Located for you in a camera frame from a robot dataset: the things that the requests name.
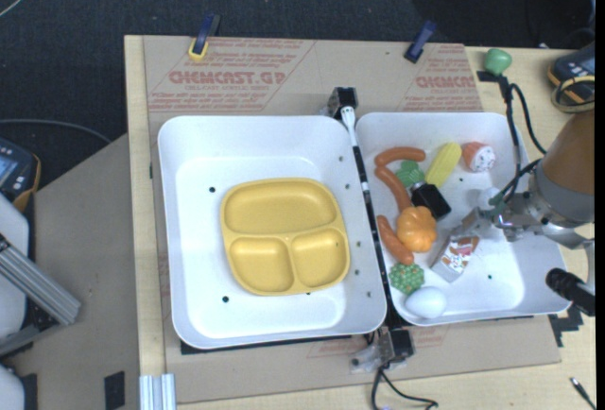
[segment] black floor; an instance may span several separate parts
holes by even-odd
[[[0,0],[0,12],[15,0]],[[411,41],[424,20],[437,42],[578,48],[591,0],[23,0],[0,16],[0,137],[36,153],[45,185],[126,132],[123,37],[195,35],[203,13],[220,35]]]

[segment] white tray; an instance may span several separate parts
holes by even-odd
[[[370,333],[386,315],[363,194],[346,129],[325,116],[181,116],[158,137],[177,334],[199,349]],[[302,177],[326,185],[351,248],[344,280],[310,295],[257,296],[230,270],[220,228],[229,189]]]
[[[424,319],[415,316],[405,307],[406,296],[391,287],[393,305],[405,320],[418,326],[432,326],[551,314],[569,306],[568,300],[559,297],[545,284],[546,273],[550,269],[565,268],[565,265],[559,246],[543,236],[525,234],[519,241],[509,243],[501,230],[490,228],[463,275],[456,281],[446,282],[429,268],[435,251],[439,251],[449,231],[475,206],[477,195],[489,187],[502,189],[513,178],[513,145],[504,116],[485,112],[373,112],[359,119],[356,133],[368,174],[374,213],[386,216],[393,227],[399,215],[394,196],[373,174],[373,159],[378,153],[394,146],[422,148],[427,155],[426,160],[420,163],[424,171],[439,148],[448,142],[463,145],[477,141],[491,145],[496,153],[495,167],[483,173],[471,172],[460,160],[440,188],[452,212],[438,222],[439,239],[431,251],[415,254],[415,261],[424,269],[425,285],[437,286],[445,292],[447,308],[440,317]],[[527,153],[523,146],[522,153],[522,165],[525,165]],[[398,162],[393,162],[389,168],[396,171]],[[526,186],[527,177],[521,179],[517,190],[524,190]],[[383,249],[383,254],[389,271],[396,261],[387,250]]]

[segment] orange pumpkin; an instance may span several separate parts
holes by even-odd
[[[426,207],[407,207],[397,218],[397,238],[413,252],[427,252],[437,239],[437,221]]]

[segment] cardboard sheet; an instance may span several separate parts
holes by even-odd
[[[362,336],[251,349],[182,352],[170,314],[157,134],[181,114],[319,114],[336,87],[355,87],[357,116],[372,111],[482,111],[464,46],[429,43],[414,64],[408,43],[212,38],[200,63],[188,37],[145,36],[166,366],[179,402],[372,381],[350,371]],[[417,354],[394,379],[560,361],[546,316],[411,328]]]

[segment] white egg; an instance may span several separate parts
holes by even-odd
[[[432,319],[443,314],[447,306],[447,298],[439,287],[428,285],[410,294],[405,306],[410,313],[416,316]]]

